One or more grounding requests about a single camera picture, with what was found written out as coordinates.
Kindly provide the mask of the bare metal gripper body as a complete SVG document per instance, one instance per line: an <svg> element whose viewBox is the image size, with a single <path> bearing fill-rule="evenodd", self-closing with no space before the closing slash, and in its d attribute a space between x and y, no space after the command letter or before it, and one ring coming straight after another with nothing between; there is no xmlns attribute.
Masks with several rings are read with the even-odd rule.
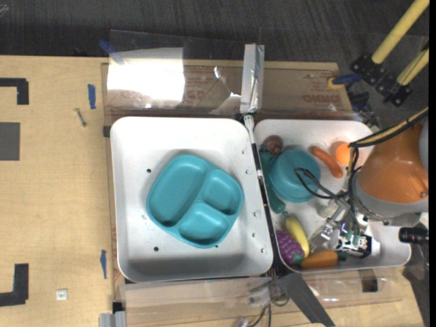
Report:
<svg viewBox="0 0 436 327"><path fill-rule="evenodd" d="M349 196L341 196L334 199L330 204L334 206L334 212L328 217L334 229L345 237L353 245L358 245L364 235L368 221L364 221L358 211L357 201Z"/></svg>

